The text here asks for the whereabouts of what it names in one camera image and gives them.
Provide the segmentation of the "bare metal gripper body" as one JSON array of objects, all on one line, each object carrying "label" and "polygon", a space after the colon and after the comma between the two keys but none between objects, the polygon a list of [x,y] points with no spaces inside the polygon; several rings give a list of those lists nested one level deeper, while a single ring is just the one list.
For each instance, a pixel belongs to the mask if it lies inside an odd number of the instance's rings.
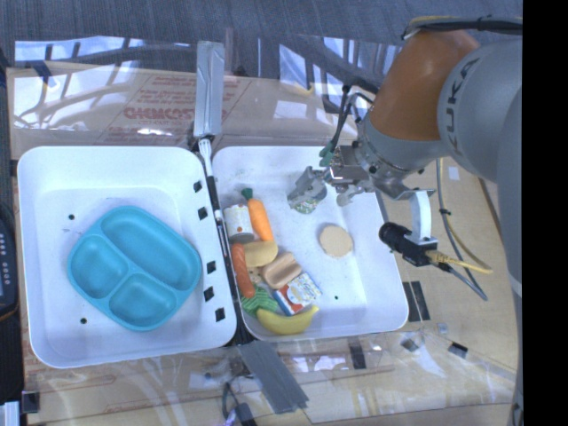
[{"label": "bare metal gripper body", "polygon": [[384,159],[359,145],[338,146],[329,163],[327,182],[339,196],[382,191]]}]

